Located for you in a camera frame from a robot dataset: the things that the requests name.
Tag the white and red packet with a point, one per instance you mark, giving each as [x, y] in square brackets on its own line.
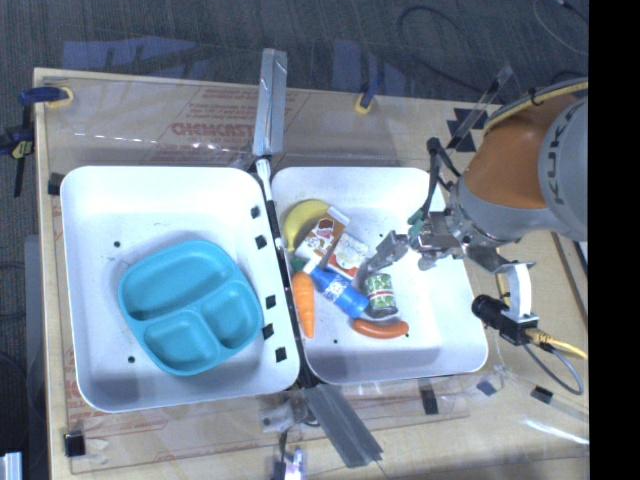
[347, 255]

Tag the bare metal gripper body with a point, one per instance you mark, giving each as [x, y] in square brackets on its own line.
[439, 238]

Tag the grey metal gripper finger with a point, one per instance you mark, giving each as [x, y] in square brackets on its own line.
[384, 255]

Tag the brown cardboard board red print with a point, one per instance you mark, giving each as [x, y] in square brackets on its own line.
[210, 118]

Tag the blue bottle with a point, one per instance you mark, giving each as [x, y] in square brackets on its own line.
[340, 292]

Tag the orange carrot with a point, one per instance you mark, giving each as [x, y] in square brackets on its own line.
[304, 300]

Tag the green and white can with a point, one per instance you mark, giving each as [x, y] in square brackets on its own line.
[381, 293]

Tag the orange carton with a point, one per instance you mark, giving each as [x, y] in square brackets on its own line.
[320, 238]

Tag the orange sausage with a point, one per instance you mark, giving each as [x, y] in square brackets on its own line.
[381, 329]

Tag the white plastic tray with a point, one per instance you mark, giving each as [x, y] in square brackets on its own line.
[165, 203]
[430, 348]

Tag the blue divided plate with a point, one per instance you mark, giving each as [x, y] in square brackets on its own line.
[190, 308]

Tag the yellow banana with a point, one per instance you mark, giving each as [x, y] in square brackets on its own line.
[300, 215]

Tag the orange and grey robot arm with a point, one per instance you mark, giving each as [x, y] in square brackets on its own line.
[520, 178]

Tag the black cylinder on white bracket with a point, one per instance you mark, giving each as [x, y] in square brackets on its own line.
[510, 303]

